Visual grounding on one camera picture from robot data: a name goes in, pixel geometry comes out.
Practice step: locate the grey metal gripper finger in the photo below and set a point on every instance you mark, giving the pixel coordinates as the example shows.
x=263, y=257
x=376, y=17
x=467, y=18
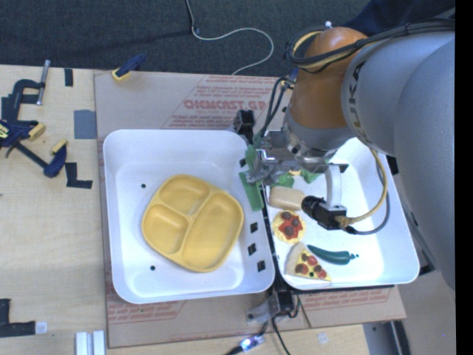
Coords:
x=256, y=175

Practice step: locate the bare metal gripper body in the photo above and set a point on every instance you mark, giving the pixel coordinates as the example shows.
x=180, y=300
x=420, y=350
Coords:
x=277, y=154

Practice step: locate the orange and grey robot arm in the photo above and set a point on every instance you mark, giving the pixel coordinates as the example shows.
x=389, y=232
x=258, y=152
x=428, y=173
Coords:
x=406, y=124

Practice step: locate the beige toy bread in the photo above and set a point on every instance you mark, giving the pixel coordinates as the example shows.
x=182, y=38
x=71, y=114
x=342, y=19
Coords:
x=286, y=198

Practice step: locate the green toy leafy vegetable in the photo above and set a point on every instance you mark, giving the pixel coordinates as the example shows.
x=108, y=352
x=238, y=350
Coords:
x=312, y=178

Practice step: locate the round yellow toy pizza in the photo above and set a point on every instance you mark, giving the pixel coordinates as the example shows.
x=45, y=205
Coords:
x=289, y=228

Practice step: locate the yellow divided plate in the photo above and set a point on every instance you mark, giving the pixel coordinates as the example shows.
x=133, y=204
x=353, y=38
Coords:
x=192, y=224

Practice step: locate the toy pizza slice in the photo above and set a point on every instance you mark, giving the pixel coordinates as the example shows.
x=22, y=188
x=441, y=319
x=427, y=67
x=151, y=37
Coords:
x=305, y=266

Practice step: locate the green toy chili pepper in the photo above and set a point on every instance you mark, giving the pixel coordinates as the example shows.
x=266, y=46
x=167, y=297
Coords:
x=330, y=255

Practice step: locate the white plastic tray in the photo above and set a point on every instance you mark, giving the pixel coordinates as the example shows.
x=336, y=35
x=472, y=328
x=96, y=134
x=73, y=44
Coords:
x=129, y=161
x=377, y=250

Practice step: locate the brown cardboard board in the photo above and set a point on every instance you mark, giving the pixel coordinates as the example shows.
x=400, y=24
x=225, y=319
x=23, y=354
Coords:
x=148, y=98

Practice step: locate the black cylinder on white bracket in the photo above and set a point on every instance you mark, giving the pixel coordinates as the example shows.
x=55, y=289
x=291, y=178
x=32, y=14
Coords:
x=323, y=211

